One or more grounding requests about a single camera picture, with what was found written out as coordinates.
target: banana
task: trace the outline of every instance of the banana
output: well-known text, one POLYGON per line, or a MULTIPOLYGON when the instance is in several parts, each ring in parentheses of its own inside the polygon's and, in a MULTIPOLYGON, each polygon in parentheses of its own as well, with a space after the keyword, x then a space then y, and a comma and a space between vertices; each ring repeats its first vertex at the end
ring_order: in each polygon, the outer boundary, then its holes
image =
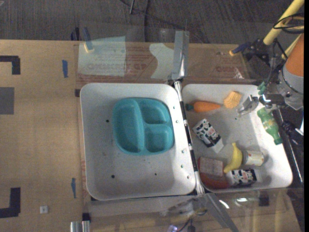
POLYGON ((226 174, 231 170, 238 169, 242 162, 242 152, 237 148, 236 143, 232 143, 233 157, 232 160, 224 167, 223 172, 226 174))

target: green toy bottle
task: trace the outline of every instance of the green toy bottle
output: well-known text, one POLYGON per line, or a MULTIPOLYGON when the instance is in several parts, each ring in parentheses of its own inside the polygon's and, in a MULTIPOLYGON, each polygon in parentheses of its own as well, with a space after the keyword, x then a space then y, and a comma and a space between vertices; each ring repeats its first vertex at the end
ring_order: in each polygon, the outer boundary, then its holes
POLYGON ((271 112, 267 112, 265 107, 257 111, 261 118, 264 129, 274 138, 275 145, 282 144, 282 138, 279 136, 279 126, 271 112))

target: teal divided plate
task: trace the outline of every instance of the teal divided plate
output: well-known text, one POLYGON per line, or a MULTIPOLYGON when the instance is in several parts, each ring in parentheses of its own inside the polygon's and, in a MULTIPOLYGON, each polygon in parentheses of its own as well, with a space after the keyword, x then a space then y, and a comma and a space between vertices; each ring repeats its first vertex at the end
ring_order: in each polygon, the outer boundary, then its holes
POLYGON ((125 98, 112 110, 112 130, 117 146, 131 155, 159 154, 174 144, 169 109, 149 98, 125 98))

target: toy carrot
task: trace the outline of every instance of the toy carrot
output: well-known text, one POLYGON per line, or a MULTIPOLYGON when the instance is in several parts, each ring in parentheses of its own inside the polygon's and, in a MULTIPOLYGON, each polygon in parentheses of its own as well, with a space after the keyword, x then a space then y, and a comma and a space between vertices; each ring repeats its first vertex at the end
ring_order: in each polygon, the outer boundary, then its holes
POLYGON ((195 112, 200 113, 218 109, 221 105, 207 101, 197 101, 193 105, 186 104, 185 107, 188 111, 194 110, 195 112))

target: wires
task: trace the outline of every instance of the wires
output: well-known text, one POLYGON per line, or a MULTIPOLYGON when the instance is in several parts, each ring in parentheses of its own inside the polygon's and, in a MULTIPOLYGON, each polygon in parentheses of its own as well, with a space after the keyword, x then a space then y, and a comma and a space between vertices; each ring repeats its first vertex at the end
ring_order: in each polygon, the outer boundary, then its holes
POLYGON ((300 34, 305 31, 305 14, 297 13, 285 18, 282 18, 275 23, 273 29, 281 29, 286 33, 300 34))
POLYGON ((266 90, 266 87, 273 75, 273 73, 276 71, 276 70, 279 70, 282 68, 283 66, 283 63, 285 62, 280 62, 279 64, 276 64, 276 59, 277 59, 277 56, 276 56, 276 53, 275 53, 275 46, 278 45, 279 49, 283 52, 284 56, 286 57, 286 59, 288 58, 288 56, 286 55, 286 53, 284 52, 282 46, 280 45, 279 41, 277 38, 274 39, 273 43, 272 43, 272 57, 271 57, 271 60, 270 60, 270 63, 269 63, 269 66, 270 66, 270 71, 269 71, 269 74, 268 74, 268 77, 266 78, 265 81, 263 81, 259 86, 258 86, 258 94, 259 95, 262 95, 265 90, 266 90))
POLYGON ((177 230, 177 232, 182 231, 182 230, 188 225, 188 223, 189 223, 190 221, 191 221, 191 225, 192 225, 192 218, 190 218, 189 220, 186 221, 186 223, 185 223, 180 229, 177 230))
MULTIPOLYGON (((120 3, 122 3, 123 5, 125 5, 126 7, 128 7, 128 8, 130 8, 131 7, 131 5, 130 4, 127 4, 124 0, 118 0, 120 3)), ((179 29, 179 30, 186 30, 186 26, 185 27, 182 27, 182 26, 179 26, 179 25, 177 25, 177 24, 175 24, 175 23, 171 23, 171 22, 169 22, 169 21, 166 21, 166 20, 163 20, 163 19, 161 19, 161 18, 158 18, 157 16, 154 16, 154 15, 152 15, 152 14, 149 14, 148 13, 148 8, 149 8, 149 0, 146 0, 146 8, 145 8, 145 10, 143 11, 143 10, 140 10, 140 9, 137 9, 137 8, 133 8, 133 12, 136 12, 136 13, 139 13, 139 14, 142 14, 142 15, 144 15, 144 27, 146 27, 147 26, 147 20, 146 20, 146 18, 148 17, 148 18, 152 18, 152 19, 154 19, 154 20, 156 20, 156 21, 159 21, 159 22, 161 22, 161 23, 163 23, 163 24, 166 24, 166 25, 170 25, 170 26, 172 26, 172 27, 174 27, 175 29, 179 29)), ((204 43, 203 42, 203 40, 201 40, 201 38, 200 37, 198 37, 197 35, 195 35, 194 33, 190 33, 194 38, 196 38, 200 43, 204 43)))

